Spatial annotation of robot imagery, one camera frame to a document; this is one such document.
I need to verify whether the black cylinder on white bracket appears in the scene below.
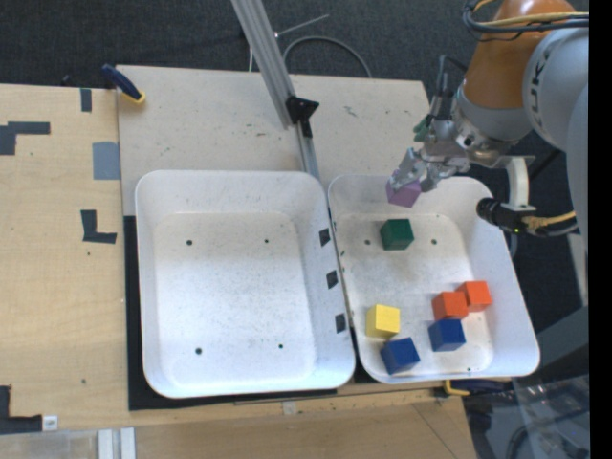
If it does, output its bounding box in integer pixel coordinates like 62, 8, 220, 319
475, 156, 549, 238

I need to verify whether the orange cube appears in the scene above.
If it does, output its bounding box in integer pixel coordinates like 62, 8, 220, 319
430, 290, 470, 321
454, 279, 494, 313

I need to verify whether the yellow cube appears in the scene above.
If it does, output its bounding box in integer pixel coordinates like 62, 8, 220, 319
364, 303, 403, 339

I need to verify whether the purple cube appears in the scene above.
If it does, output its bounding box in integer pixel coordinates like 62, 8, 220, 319
385, 174, 424, 209

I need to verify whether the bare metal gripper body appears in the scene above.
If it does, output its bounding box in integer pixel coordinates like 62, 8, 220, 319
421, 117, 509, 170

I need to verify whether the blue cube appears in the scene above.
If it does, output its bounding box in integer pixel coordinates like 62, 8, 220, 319
426, 317, 468, 353
379, 336, 422, 376

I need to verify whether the green cube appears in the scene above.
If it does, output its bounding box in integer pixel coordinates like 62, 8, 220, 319
379, 218, 416, 251

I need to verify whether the white plastic tray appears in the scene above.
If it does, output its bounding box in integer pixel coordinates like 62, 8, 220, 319
327, 173, 542, 385
134, 169, 358, 400

